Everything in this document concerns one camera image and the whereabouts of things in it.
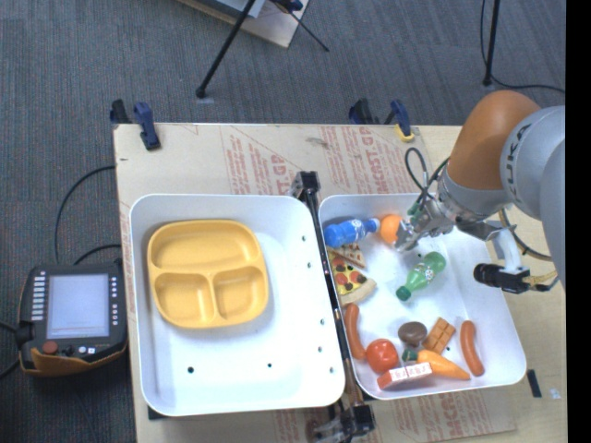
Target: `robotic arm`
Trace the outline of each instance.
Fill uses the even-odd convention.
[[[509,204],[541,220],[549,252],[566,290],[565,107],[542,109],[524,95],[499,90],[485,96],[465,121],[437,193],[427,189],[398,228],[396,249],[412,249],[425,236],[458,230],[494,240],[504,268],[478,265],[475,279],[512,293],[528,290],[511,227],[488,217]]]

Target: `carrot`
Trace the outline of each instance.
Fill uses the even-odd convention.
[[[476,335],[476,326],[471,320],[465,320],[460,327],[460,344],[462,345],[462,354],[464,355],[465,363],[468,365],[470,372],[475,376],[482,376],[484,374],[484,366],[476,352],[474,345],[474,336]]]
[[[433,374],[436,376],[445,376],[463,380],[470,379],[470,375],[459,365],[428,349],[422,349],[417,352],[407,348],[403,353],[403,361],[429,363]]]
[[[359,332],[357,330],[357,321],[359,320],[359,305],[355,302],[349,304],[344,310],[344,331],[349,341],[349,349],[351,355],[355,359],[365,359],[366,349],[363,347],[359,339]]]

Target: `wooden table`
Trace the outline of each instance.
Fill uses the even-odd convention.
[[[399,164],[405,145],[387,126],[157,124],[156,128],[163,146],[155,151],[144,149],[139,125],[119,125],[114,130],[138,442],[304,442],[302,422],[306,411],[149,418],[139,380],[133,270],[129,260],[130,209],[138,198],[149,193],[281,194],[289,186],[290,175],[298,170],[319,172],[320,179],[324,179],[321,182],[325,196],[343,189],[347,190],[345,193],[410,191],[406,189],[409,183],[391,182],[394,174],[400,175],[404,170]],[[429,166],[439,165],[449,155],[459,131],[459,126],[416,127],[415,143],[427,153]],[[335,157],[329,151],[337,145],[341,150],[362,150],[364,159],[353,154],[348,158]],[[375,153],[368,150],[369,145],[372,149],[377,147]],[[370,154],[375,154],[373,161]],[[359,170],[363,169],[367,170],[367,185],[358,178]],[[537,250],[548,251],[541,223],[517,209],[510,210],[509,215],[518,224],[517,233],[522,239]],[[491,257],[496,257],[492,247],[489,252]],[[551,263],[529,257],[524,257],[523,262],[533,275],[552,269]],[[463,437],[462,441],[466,441],[465,437],[470,437],[470,441],[521,443],[568,439],[565,292],[558,283],[547,293],[505,295],[527,367],[535,371],[542,397],[533,397],[527,378],[513,386],[484,389],[479,398],[487,401],[490,408],[499,410],[500,415],[489,417],[492,421],[497,419],[497,427],[490,425],[484,430],[474,427],[463,433],[445,433],[440,429],[444,433],[440,440]],[[416,431],[423,439],[409,436],[400,427],[390,427],[395,419],[388,404],[374,407],[374,414],[378,428],[360,441],[437,440],[421,428]]]

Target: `emergency stop button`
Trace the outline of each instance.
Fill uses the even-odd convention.
[[[41,349],[45,354],[57,354],[59,346],[57,346],[57,343],[55,341],[49,340],[43,344]]]

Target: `pizza slice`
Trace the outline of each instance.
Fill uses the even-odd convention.
[[[363,252],[358,243],[350,243],[348,245],[342,245],[341,247],[327,246],[327,248],[334,254],[343,257],[349,264],[353,264],[361,269],[367,267],[365,256],[363,256]]]
[[[332,278],[341,305],[359,302],[367,297],[378,285],[363,274],[357,267],[349,264],[342,256],[329,251]]]

